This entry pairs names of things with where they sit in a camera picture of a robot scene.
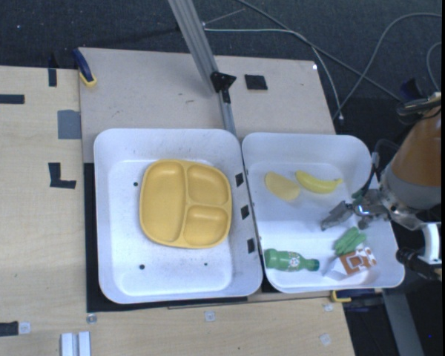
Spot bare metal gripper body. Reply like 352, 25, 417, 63
352, 188, 395, 223

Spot green pea pods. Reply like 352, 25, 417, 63
333, 226, 368, 257

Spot yellow banana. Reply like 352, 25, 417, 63
294, 169, 344, 195

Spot orange and white carton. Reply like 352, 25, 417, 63
322, 246, 378, 282

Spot white plastic tray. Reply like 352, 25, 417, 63
241, 131, 406, 294
93, 128, 264, 305

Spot yellow mango slice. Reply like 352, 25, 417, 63
263, 171, 302, 202

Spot green bottle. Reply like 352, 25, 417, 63
263, 248, 321, 273

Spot thin grey rod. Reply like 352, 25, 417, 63
217, 89, 241, 139

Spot yellow divided plate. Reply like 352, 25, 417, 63
138, 158, 234, 250

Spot pale wood board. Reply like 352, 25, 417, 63
77, 47, 343, 309

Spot black cylinder on white bracket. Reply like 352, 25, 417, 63
395, 222, 442, 282

